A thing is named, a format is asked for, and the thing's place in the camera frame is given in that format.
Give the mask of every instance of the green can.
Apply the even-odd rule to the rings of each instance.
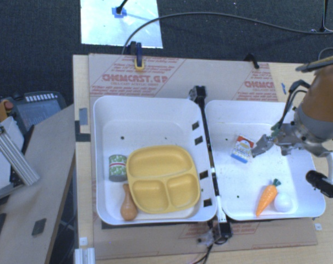
[[[127,180],[126,175],[127,157],[124,155],[112,155],[109,157],[109,180],[122,182]]]

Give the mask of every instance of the wooden pestle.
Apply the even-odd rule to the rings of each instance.
[[[123,189],[125,197],[121,206],[120,213],[123,219],[125,219],[126,221],[131,221],[137,216],[138,210],[132,199],[128,184],[123,184]]]

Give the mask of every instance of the egg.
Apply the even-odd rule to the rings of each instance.
[[[288,212],[293,205],[290,196],[285,192],[280,192],[275,197],[274,206],[279,212]]]

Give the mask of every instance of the carrot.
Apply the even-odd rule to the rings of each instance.
[[[263,210],[265,210],[265,208],[275,199],[277,195],[276,187],[280,184],[281,183],[279,180],[274,179],[272,185],[266,186],[260,197],[258,207],[256,208],[256,216],[259,216],[263,212]]]

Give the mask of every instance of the yellow plate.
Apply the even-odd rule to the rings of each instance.
[[[200,196],[198,174],[190,154],[179,146],[153,146],[132,152],[127,178],[137,207],[167,213],[194,206]]]

